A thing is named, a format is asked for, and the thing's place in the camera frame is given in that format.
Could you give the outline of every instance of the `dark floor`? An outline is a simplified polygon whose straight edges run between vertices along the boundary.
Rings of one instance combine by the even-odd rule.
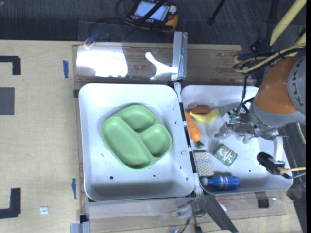
[[[207,24],[220,0],[170,0],[179,11],[177,30],[189,34],[189,43],[240,44],[247,51],[257,39],[264,39],[272,0],[227,0],[213,25]],[[295,0],[279,0],[276,22]],[[79,21],[123,21],[131,0],[0,0],[0,39],[61,40],[79,39]],[[288,47],[306,26],[306,7],[291,22],[276,50]],[[284,127],[289,138],[284,144],[290,166],[306,165],[306,147],[295,124]],[[293,199],[304,232],[306,223],[306,177],[295,179],[288,195]]]

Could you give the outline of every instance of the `device screen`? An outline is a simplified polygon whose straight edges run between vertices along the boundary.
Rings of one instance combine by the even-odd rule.
[[[138,8],[134,12],[135,16],[143,17],[146,15],[153,7],[155,6],[155,3],[152,2],[146,2],[146,1],[141,1]],[[163,21],[168,10],[170,9],[169,6],[167,5],[162,5],[155,13],[150,16],[150,19],[154,20],[159,20]]]

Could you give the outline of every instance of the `digital multimeter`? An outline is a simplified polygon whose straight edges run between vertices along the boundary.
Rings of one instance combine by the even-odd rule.
[[[164,3],[145,22],[140,22],[159,0],[135,0],[129,13],[125,17],[125,22],[132,26],[141,28],[158,28],[164,32],[172,32],[178,23],[177,8],[174,5]]]

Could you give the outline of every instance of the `green divided plate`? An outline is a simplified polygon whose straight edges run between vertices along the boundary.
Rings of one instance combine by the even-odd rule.
[[[144,170],[172,147],[172,137],[157,116],[141,105],[132,105],[109,117],[102,125],[102,138],[126,168]]]

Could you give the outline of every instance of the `toy kitchen sink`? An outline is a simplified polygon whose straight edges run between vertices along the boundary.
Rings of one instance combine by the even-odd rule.
[[[188,46],[188,53],[188,59],[193,58],[191,46]],[[241,179],[241,186],[237,190],[217,192],[205,187],[206,192],[223,194],[288,189],[292,180],[270,174],[256,159],[261,151],[273,155],[272,141],[253,138],[245,144],[242,137],[235,133],[224,140],[213,137],[224,123],[222,116],[239,105],[242,89],[242,86],[237,85],[189,84],[183,87],[181,96],[178,96],[171,86],[153,82],[84,83],[78,98],[84,189],[87,196],[94,201],[172,198],[188,196],[198,186],[199,189],[203,188],[198,182],[193,159],[192,151],[196,150],[196,145],[192,140],[191,146],[188,144],[185,133],[187,126],[183,122],[184,112],[180,102],[183,102],[185,109],[191,103],[219,108],[220,113],[212,123],[197,124],[205,145],[202,149],[210,152],[215,174],[238,176]],[[257,90],[249,86],[245,100],[254,97]],[[145,124],[136,129],[136,119],[128,117],[131,113],[120,113],[131,106],[146,108],[154,118],[143,115]],[[111,117],[114,119],[103,131],[103,125]],[[167,130],[171,139],[165,130],[160,130],[160,125]],[[164,144],[153,139],[153,134],[159,134]],[[105,135],[113,136],[105,140]],[[141,156],[139,163],[131,162],[127,156],[124,139],[128,135],[141,139],[138,151],[133,153]],[[237,153],[237,158],[230,166],[224,165],[213,155],[221,143]],[[285,153],[282,160],[286,163],[285,168],[289,168]]]

